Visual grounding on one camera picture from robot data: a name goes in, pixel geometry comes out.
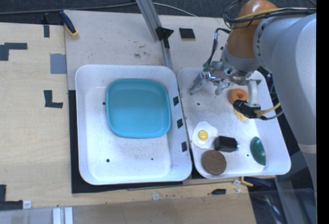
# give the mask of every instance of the toy fried egg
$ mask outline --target toy fried egg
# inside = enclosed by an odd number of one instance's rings
[[[218,137],[218,130],[207,122],[199,122],[192,134],[192,142],[205,149],[210,149],[215,138]]]

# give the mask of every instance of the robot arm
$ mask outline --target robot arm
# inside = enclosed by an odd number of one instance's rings
[[[217,86],[217,95],[230,85],[247,85],[259,67],[272,73],[277,97],[304,154],[316,192],[316,12],[284,12],[239,22],[268,11],[280,9],[265,0],[245,3],[232,25],[221,60],[211,62],[207,73],[200,73],[190,93],[196,93],[208,81]],[[238,101],[233,107],[246,113],[243,108],[250,107],[248,102]]]

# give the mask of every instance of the yellow cable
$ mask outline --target yellow cable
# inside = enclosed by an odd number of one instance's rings
[[[253,186],[253,183],[249,183],[247,181],[245,181],[245,177],[241,177],[241,184],[246,185],[246,186]]]
[[[244,20],[244,19],[252,19],[255,16],[260,16],[260,15],[264,15],[264,14],[268,14],[268,13],[272,13],[272,12],[277,12],[277,11],[282,11],[285,9],[291,9],[291,10],[305,10],[307,8],[273,8],[273,9],[268,9],[268,10],[263,10],[263,11],[257,11],[255,13],[249,14],[249,15],[245,15],[245,16],[241,16],[236,18],[236,20]]]
[[[262,116],[264,114],[269,113],[270,111],[273,111],[273,110],[279,108],[280,105],[281,105],[280,103],[277,103],[274,107],[272,107],[270,109],[267,109],[267,110],[255,110],[254,112],[257,114],[258,117],[260,117],[260,116]]]

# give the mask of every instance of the black mat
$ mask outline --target black mat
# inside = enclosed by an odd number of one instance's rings
[[[77,104],[76,104],[75,90],[70,90],[68,92],[68,99],[69,99],[69,121],[70,121],[70,148],[71,148],[71,189],[73,194],[182,185],[181,181],[157,182],[157,183],[111,184],[111,185],[92,185],[84,181],[79,172]]]

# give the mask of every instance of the gray tape square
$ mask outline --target gray tape square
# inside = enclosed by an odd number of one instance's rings
[[[66,55],[60,53],[50,55],[50,73],[66,74]]]

